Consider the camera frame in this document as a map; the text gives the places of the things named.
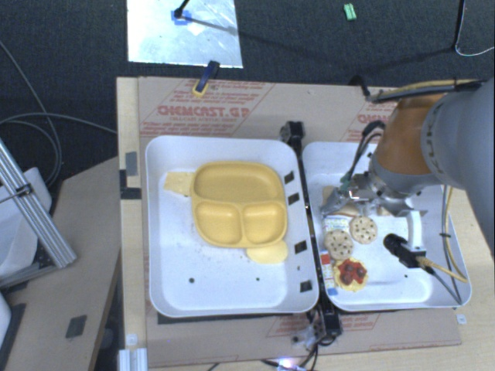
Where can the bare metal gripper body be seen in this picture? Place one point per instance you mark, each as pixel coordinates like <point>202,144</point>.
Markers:
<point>371,191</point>

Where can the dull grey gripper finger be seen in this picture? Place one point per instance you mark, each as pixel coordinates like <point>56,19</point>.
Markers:
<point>369,208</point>
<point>333,202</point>

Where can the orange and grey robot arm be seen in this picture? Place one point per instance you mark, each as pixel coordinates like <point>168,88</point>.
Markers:
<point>456,130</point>

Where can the white cup with printed label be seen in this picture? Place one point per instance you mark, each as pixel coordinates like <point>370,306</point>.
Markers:
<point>335,222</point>

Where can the chocolate chip biscuit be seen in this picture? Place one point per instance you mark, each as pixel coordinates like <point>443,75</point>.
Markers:
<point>338,244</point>
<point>363,229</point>

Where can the thin black and white rod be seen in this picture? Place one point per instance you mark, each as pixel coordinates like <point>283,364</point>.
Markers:
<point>311,222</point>

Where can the pizza slice with red topping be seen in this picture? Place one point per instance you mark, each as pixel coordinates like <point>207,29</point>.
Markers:
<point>351,274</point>

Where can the small white and red carton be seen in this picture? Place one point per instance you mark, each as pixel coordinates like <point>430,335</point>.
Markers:
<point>328,273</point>

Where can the white plastic tray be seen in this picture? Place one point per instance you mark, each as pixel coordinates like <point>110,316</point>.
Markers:
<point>224,280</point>
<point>394,280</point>

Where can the pale yellow round slice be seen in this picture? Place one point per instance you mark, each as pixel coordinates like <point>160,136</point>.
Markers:
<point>268,254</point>

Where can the yellow divided plate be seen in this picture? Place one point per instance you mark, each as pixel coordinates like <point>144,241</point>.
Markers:
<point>236,191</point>

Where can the brown cardboard board, red print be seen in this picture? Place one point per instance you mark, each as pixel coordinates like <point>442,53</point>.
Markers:
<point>239,106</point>

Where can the yellow cheese slice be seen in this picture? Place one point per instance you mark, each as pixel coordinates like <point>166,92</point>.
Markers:
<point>177,183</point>

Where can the black cylinder on white bracket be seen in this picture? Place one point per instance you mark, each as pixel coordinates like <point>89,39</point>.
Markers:
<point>402,247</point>

